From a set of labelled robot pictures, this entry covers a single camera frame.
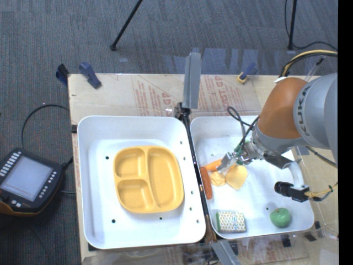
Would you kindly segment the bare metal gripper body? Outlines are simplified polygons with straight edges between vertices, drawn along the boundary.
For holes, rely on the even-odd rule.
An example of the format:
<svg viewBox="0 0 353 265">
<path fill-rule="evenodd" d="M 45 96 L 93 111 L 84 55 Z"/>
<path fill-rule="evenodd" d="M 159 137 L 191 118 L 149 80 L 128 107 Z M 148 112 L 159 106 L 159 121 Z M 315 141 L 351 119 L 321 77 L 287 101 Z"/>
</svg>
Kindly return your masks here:
<svg viewBox="0 0 353 265">
<path fill-rule="evenodd" d="M 245 140 L 244 143 L 238 144 L 234 149 L 234 153 L 237 159 L 252 159 L 252 161 L 264 159 L 264 156 L 259 153 L 256 146 L 250 140 Z"/>
</svg>

